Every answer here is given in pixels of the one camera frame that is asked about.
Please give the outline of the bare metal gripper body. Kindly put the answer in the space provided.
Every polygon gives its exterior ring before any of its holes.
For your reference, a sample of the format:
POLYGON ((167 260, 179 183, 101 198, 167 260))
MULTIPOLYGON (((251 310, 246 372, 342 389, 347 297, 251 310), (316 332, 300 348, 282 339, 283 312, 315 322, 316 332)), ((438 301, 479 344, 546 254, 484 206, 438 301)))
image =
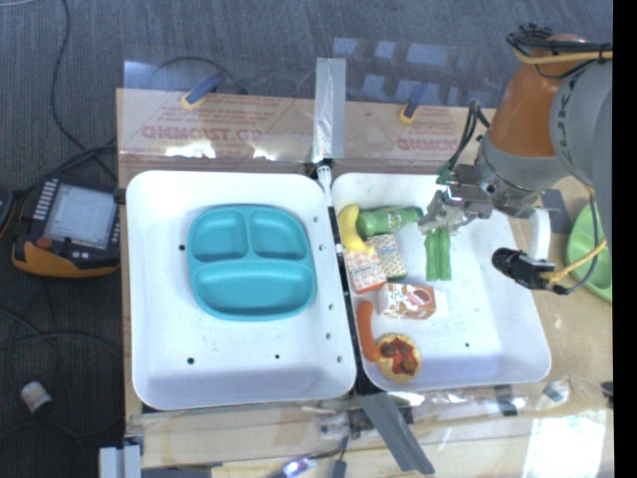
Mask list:
POLYGON ((477 168, 469 164, 445 167, 437 182, 444 185, 443 200, 446 207, 460 207, 476 219, 489 219, 493 214, 493 203, 480 186, 477 168))

